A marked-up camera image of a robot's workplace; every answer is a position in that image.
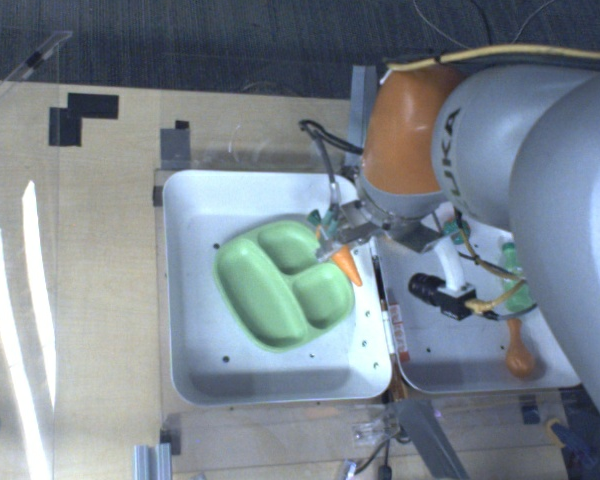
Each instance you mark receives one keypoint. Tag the black cylinder on white bracket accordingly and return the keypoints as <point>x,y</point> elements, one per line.
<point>442,295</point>

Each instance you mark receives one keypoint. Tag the orange club-shaped toy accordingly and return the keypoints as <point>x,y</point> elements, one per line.
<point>519,358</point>

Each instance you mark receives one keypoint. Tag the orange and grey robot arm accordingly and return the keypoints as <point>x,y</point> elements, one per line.
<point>530,178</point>

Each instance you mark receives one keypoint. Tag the orange toy carrot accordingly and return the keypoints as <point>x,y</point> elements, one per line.
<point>349,267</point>

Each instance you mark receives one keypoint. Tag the green clear plastic bottle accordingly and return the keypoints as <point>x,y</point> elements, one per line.
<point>516,299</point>

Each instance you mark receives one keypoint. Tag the white plastic tray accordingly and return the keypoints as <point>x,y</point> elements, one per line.
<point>205,358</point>
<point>445,363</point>

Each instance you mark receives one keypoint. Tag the thin black and white rod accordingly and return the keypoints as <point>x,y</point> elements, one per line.
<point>383,298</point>

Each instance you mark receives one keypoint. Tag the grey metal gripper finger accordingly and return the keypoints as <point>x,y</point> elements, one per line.
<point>326,252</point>

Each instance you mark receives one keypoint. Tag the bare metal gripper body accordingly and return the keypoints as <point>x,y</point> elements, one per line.
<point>357,223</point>

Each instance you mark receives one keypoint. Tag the green divided plate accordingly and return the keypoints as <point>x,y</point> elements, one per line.
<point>270,293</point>

